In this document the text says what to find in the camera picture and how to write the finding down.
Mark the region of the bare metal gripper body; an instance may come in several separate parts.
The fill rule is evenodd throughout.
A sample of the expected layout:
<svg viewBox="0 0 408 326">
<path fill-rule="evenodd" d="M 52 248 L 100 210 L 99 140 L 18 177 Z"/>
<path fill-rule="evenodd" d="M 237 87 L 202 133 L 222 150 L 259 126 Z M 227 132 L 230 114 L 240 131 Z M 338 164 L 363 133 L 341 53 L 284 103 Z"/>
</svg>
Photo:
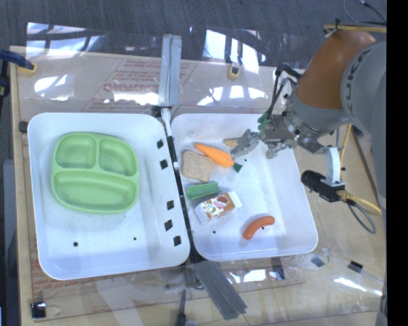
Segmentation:
<svg viewBox="0 0 408 326">
<path fill-rule="evenodd" d="M 264 113 L 258 119 L 258 139 L 269 149 L 295 148 L 313 141 L 313 131 L 285 114 Z"/>
</svg>

